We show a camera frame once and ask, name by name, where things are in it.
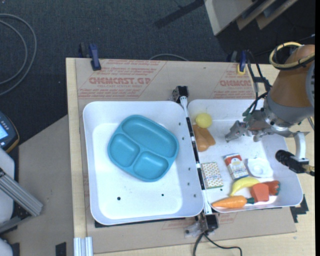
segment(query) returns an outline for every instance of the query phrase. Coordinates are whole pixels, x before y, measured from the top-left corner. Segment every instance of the white tray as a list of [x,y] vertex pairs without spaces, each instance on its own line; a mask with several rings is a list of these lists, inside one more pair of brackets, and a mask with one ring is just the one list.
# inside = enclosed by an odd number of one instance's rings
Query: white tray
[[[273,169],[273,177],[257,179],[261,182],[280,181],[279,194],[271,196],[268,202],[258,202],[253,205],[246,204],[245,207],[237,209],[215,208],[216,211],[221,213],[296,206],[303,199],[303,192],[297,174],[279,163],[275,158],[278,150],[288,151],[284,137],[273,134],[262,137],[261,141],[254,142],[253,137],[242,136],[226,142],[225,135],[229,133],[235,121],[243,120],[242,113],[252,102],[253,100],[244,99],[197,99],[191,101],[188,105],[192,124],[195,124],[195,118],[200,113],[208,113],[212,117],[212,125],[208,130],[214,137],[216,144],[210,146],[206,151],[199,152],[199,161],[200,163],[217,162],[224,186],[206,190],[209,204],[228,197],[232,189],[234,181],[224,162],[223,156],[225,155],[239,153],[244,161],[251,158],[266,159]],[[248,188],[241,189],[236,195],[251,197]]]
[[[178,155],[164,177],[144,182],[118,168],[108,157],[109,140],[119,124],[142,115],[172,132]],[[198,215],[204,200],[182,107],[172,101],[95,101],[83,110],[90,209],[103,225]]]

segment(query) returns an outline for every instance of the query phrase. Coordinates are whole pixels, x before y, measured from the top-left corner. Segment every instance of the black cable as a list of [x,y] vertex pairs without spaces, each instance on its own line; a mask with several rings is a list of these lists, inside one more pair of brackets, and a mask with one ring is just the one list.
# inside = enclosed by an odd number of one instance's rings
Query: black cable
[[251,59],[253,60],[253,62],[255,63],[256,65],[256,69],[258,70],[258,73],[264,83],[264,85],[266,86],[266,88],[271,88],[272,85],[265,79],[265,77],[262,75],[262,72],[261,72],[261,69],[260,69],[260,66],[259,64],[256,62],[256,59],[255,59],[255,56],[254,54],[250,51],[250,50],[246,50],[246,53],[249,54],[249,56],[251,57]]
[[[248,69],[249,69],[249,73],[250,73],[250,76],[252,77],[252,80],[253,82],[255,83],[256,79],[255,79],[255,75],[254,75],[254,72],[252,71],[252,68],[251,68],[251,63],[250,63],[250,60],[247,61],[247,66],[248,66]],[[257,107],[257,102],[258,102],[258,92],[255,93],[255,100],[254,102],[250,105],[250,107],[246,110],[246,114],[245,116],[247,116],[251,110],[251,108],[254,106],[253,110],[251,111],[251,113],[253,113]]]
[[[5,91],[2,91],[0,92],[0,97],[7,94],[8,92],[10,92],[11,90],[13,90],[15,87],[17,87],[22,81],[23,79],[27,76],[29,70],[31,69],[31,66],[35,60],[35,57],[36,57],[36,53],[37,53],[37,37],[36,37],[36,33],[35,31],[33,30],[33,28],[29,25],[29,23],[27,23],[25,20],[23,20],[22,18],[18,17],[18,16],[15,16],[15,15],[12,15],[12,14],[7,14],[7,13],[0,13],[0,18],[11,18],[11,19],[16,19],[22,23],[24,23],[31,31],[32,35],[33,35],[33,38],[34,38],[34,50],[33,50],[33,55],[32,55],[32,58],[31,58],[31,61],[29,63],[29,66],[27,67],[25,73],[23,74],[23,76],[21,77],[21,79],[16,82],[14,85],[12,85],[9,89],[5,90]],[[11,80],[13,80],[14,78],[16,78],[20,73],[21,71],[24,69],[25,67],[25,64],[26,64],[26,57],[28,56],[28,51],[27,51],[27,48],[26,48],[26,42],[25,40],[23,39],[22,35],[15,29],[13,28],[11,25],[9,25],[8,23],[6,22],[3,22],[1,21],[0,23],[4,24],[5,26],[8,26],[10,29],[13,29],[14,32],[16,32],[18,34],[18,36],[22,39],[22,42],[25,46],[25,60],[24,60],[24,63],[22,65],[22,67],[20,68],[20,70],[15,74],[13,75],[12,77],[10,77],[9,79],[5,80],[5,81],[2,81],[0,82],[0,85],[3,84],[3,83],[6,83],[6,82],[9,82]]]
[[240,250],[240,256],[242,256],[242,249],[239,247],[239,246],[231,246],[231,247],[224,247],[224,246],[221,246],[221,245],[218,245],[216,244],[214,241],[212,241],[208,235],[203,232],[201,233],[198,238],[196,239],[195,243],[194,243],[194,246],[193,246],[193,252],[192,252],[192,256],[196,256],[196,250],[197,250],[197,247],[202,239],[202,237],[205,236],[206,239],[208,239],[209,242],[211,242],[212,244],[214,244],[216,247],[219,247],[221,249],[239,249]]
[[171,54],[171,53],[163,53],[163,54],[155,55],[155,56],[151,57],[151,58],[149,59],[149,61],[151,61],[151,60],[153,60],[153,59],[155,59],[155,58],[157,58],[157,57],[162,57],[162,56],[175,57],[175,58],[181,59],[181,60],[186,61],[186,62],[189,61],[188,59],[186,59],[186,58],[184,58],[184,57],[181,57],[181,56],[175,55],[175,54]]
[[194,243],[194,246],[193,246],[193,252],[192,252],[192,255],[193,256],[196,256],[196,250],[197,250],[197,247],[198,247],[198,244],[200,243],[200,240],[201,238],[204,236],[204,233],[201,233],[198,238],[196,239],[195,243]]
[[231,246],[231,247],[224,247],[221,245],[216,244],[214,241],[212,241],[206,234],[203,234],[205,236],[206,239],[209,240],[209,242],[211,242],[212,244],[214,244],[215,246],[221,248],[221,249],[239,249],[240,250],[240,256],[242,256],[242,250],[239,246]]
[[[312,34],[310,36],[307,36],[307,37],[304,37],[304,38],[301,38],[299,40],[296,40],[295,42],[299,43],[301,41],[304,41],[304,40],[307,40],[307,39],[310,39],[310,38],[315,38],[316,37],[316,34]],[[268,50],[264,50],[264,51],[261,51],[261,52],[256,52],[254,55],[255,56],[260,56],[260,55],[263,55],[263,54],[269,54],[271,53],[275,48],[271,48],[271,49],[268,49]]]
[[286,71],[295,70],[295,69],[298,69],[300,67],[305,67],[308,63],[310,63],[310,62],[315,60],[315,54],[312,53],[309,56],[307,56],[305,58],[301,58],[296,62],[288,63],[288,64],[286,64],[286,63],[285,64],[280,64],[278,59],[277,59],[277,53],[279,52],[279,50],[283,50],[284,48],[287,48],[287,47],[289,47],[291,49],[293,48],[293,50],[295,50],[299,46],[293,45],[293,44],[290,44],[290,43],[283,43],[283,44],[277,46],[272,51],[272,53],[270,54],[269,61],[278,70],[286,70]]
[[258,96],[258,93],[256,92],[255,94],[255,100],[252,102],[252,104],[247,108],[247,110],[245,111],[245,116],[247,116],[249,113],[252,115],[253,112],[256,110],[257,108],[257,103],[258,103],[258,100],[262,99],[262,98],[265,98],[267,95],[268,95],[268,92],[265,92],[263,94],[261,94],[260,96]]

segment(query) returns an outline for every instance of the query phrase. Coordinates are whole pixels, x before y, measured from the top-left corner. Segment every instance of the dark floor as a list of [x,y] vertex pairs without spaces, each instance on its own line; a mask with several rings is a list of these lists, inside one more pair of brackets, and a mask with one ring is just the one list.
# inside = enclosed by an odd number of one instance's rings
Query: dark floor
[[[175,54],[189,61],[224,62],[232,51],[249,49],[261,64],[268,63],[270,50],[281,43],[315,43],[315,37],[308,38],[315,34],[315,0],[297,1],[262,30],[255,21],[242,31],[231,23],[218,36],[201,1],[1,0],[0,111],[16,125],[20,143],[67,114],[65,59],[78,57],[81,42],[97,44],[100,58],[148,60]],[[188,5],[193,9],[183,8]],[[185,12],[172,18],[179,10]],[[34,52],[33,34],[6,14],[26,21],[37,39],[34,62],[21,82]],[[26,67],[4,84],[22,67],[25,47],[3,22],[21,33],[28,49]]]

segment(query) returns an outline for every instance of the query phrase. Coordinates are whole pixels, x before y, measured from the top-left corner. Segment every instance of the blue clamp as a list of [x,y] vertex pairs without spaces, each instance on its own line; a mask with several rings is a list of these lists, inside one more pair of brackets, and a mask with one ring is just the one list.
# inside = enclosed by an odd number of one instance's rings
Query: blue clamp
[[89,56],[92,58],[91,66],[94,71],[101,70],[101,65],[98,57],[98,47],[94,43],[89,44]]
[[239,61],[239,64],[237,65],[237,69],[236,69],[236,72],[239,74],[239,75],[244,75],[245,74],[245,67],[246,67],[246,62],[247,62],[247,59],[246,59],[246,52],[243,50],[241,52],[241,56],[240,56],[240,61]]

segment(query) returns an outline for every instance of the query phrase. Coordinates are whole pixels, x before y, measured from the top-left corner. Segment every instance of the banana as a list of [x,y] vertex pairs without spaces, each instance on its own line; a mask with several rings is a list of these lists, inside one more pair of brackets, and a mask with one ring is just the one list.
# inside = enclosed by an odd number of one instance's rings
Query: banana
[[237,191],[239,191],[243,188],[252,187],[253,185],[255,185],[257,183],[260,183],[260,181],[254,177],[240,178],[232,184],[232,192],[231,192],[230,196],[232,197]]

